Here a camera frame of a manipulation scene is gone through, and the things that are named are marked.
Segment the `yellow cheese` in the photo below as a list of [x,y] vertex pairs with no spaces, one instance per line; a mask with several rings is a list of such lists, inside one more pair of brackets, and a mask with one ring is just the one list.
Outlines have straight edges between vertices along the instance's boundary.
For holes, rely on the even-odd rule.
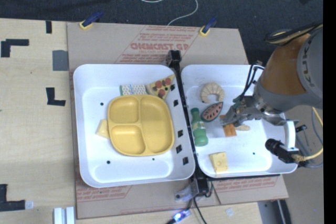
[[209,157],[216,174],[227,171],[226,152],[210,154]]
[[100,121],[98,129],[96,131],[96,135],[100,135],[100,136],[110,139],[110,133],[108,129],[107,120],[103,119]]

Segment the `white tray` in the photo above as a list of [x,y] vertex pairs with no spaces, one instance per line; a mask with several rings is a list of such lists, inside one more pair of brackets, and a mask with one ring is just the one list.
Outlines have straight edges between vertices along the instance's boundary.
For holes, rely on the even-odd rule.
[[[182,81],[190,120],[192,108],[202,112],[210,104],[201,101],[201,89],[204,84],[216,82],[225,91],[221,115],[226,114],[233,104],[232,100],[242,93],[247,79],[249,65],[190,65],[182,70]],[[246,95],[252,95],[253,85]],[[216,96],[209,95],[211,103],[217,102]],[[197,159],[201,170],[209,177],[241,177],[291,173],[296,164],[286,164],[265,148],[269,138],[285,140],[285,128],[273,126],[265,120],[246,121],[250,131],[236,131],[237,136],[225,137],[219,117],[206,122],[206,133],[209,143],[196,147]],[[216,174],[209,154],[226,152],[228,171]]]
[[165,99],[175,133],[174,145],[168,152],[125,156],[113,148],[110,140],[96,135],[100,120],[107,118],[110,101],[120,96],[120,85],[150,84],[171,74],[173,71],[162,65],[83,65],[75,70],[79,166],[84,182],[92,187],[110,187],[182,180],[194,173],[195,161],[176,78],[172,82],[175,89]]

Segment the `tray hole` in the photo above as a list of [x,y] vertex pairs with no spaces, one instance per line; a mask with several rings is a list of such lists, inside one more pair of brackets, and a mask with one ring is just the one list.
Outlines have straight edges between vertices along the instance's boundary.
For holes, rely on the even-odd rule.
[[188,157],[184,157],[183,158],[183,165],[186,165],[187,163],[189,163]]
[[176,153],[178,154],[179,152],[181,152],[182,151],[182,145],[178,145],[177,147],[176,147]]

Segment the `croissant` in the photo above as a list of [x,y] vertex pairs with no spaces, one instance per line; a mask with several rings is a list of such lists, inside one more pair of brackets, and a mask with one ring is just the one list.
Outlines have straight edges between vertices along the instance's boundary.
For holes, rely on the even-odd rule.
[[210,82],[203,86],[201,90],[201,99],[204,103],[210,103],[208,98],[209,94],[215,94],[218,96],[218,101],[223,101],[224,90],[216,82]]

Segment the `wooden surface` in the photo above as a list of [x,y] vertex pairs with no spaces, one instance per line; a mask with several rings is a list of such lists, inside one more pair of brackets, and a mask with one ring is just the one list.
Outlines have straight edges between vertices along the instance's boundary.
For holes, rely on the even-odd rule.
[[[0,40],[29,39],[0,58],[0,184],[7,200],[31,200],[33,209],[0,212],[0,223],[52,223],[56,207],[75,206],[69,72],[53,71],[53,50],[67,50],[66,23],[0,19]],[[65,106],[47,105],[46,88]],[[196,209],[183,223],[202,223]],[[262,223],[257,203],[201,208],[208,223]],[[166,223],[164,211],[76,223]]]

